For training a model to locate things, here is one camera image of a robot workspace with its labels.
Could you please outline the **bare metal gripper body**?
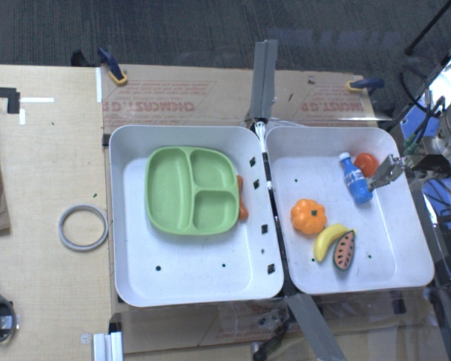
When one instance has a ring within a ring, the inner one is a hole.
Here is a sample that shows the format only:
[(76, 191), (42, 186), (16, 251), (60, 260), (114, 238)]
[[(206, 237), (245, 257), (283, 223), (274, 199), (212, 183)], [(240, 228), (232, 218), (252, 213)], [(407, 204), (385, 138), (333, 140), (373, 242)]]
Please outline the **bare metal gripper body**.
[(404, 163), (414, 171), (451, 175), (451, 138), (424, 136), (403, 151)]

